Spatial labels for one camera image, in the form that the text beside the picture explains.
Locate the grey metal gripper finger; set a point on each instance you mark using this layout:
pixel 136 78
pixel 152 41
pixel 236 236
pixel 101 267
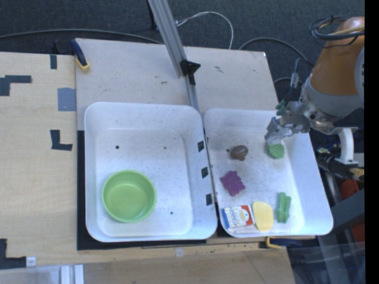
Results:
pixel 283 135
pixel 271 131

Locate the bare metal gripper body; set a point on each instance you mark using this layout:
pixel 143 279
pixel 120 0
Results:
pixel 299 118

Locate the green toy broccoli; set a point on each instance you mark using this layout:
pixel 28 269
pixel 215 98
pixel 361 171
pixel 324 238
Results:
pixel 276 151

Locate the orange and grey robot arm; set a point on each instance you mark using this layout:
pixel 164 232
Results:
pixel 337 69

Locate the brown toy mushroom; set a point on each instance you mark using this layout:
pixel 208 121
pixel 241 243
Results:
pixel 238 152

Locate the white plastic tray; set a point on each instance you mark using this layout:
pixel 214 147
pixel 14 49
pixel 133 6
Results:
pixel 260 176
pixel 142 123

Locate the purple toy grapes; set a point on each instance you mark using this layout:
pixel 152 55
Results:
pixel 232 183

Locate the green toy asparagus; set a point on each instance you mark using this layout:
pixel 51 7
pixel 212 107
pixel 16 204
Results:
pixel 283 207

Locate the yellow flat rounded toy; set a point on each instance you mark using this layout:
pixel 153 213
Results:
pixel 263 216

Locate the red white blue carton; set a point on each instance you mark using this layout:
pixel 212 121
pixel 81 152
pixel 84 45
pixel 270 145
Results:
pixel 238 216

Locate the green bowl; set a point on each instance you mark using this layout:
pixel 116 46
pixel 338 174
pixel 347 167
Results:
pixel 128 197

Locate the black cylinder on white bracket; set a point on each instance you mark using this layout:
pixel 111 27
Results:
pixel 346 146

